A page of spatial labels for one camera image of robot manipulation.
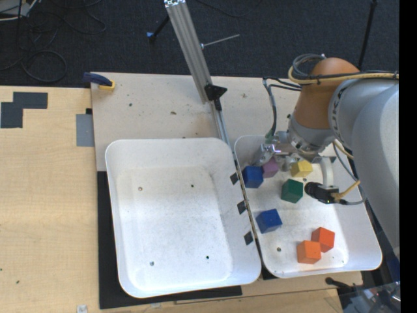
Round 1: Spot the pink cube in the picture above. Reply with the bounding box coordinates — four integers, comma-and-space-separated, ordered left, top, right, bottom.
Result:
262, 158, 280, 179

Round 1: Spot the thin black and white rod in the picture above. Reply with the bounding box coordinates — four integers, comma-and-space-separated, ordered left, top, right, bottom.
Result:
212, 102, 261, 261

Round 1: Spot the green cube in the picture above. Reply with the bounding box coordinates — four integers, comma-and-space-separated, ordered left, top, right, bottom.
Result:
280, 178, 305, 205

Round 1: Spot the blue cube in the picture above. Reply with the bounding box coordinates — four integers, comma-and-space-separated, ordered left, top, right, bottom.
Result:
241, 165, 265, 189
255, 208, 283, 235

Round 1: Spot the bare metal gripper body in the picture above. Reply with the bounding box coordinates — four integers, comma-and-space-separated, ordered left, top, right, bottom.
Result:
268, 130, 323, 163

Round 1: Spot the yellow cube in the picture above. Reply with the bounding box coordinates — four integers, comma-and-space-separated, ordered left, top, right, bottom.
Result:
289, 159, 314, 179

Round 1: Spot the white plastic tray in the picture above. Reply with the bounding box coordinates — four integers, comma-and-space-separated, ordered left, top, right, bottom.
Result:
104, 137, 263, 299
233, 134, 383, 279

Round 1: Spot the black cylinder on white bracket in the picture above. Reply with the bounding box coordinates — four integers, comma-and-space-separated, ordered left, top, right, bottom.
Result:
304, 156, 340, 205

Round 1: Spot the pale wood board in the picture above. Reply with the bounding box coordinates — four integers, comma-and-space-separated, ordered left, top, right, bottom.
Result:
90, 72, 364, 306

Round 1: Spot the orange cube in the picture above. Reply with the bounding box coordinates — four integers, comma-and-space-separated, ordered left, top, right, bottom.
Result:
296, 239, 323, 265
310, 226, 336, 254

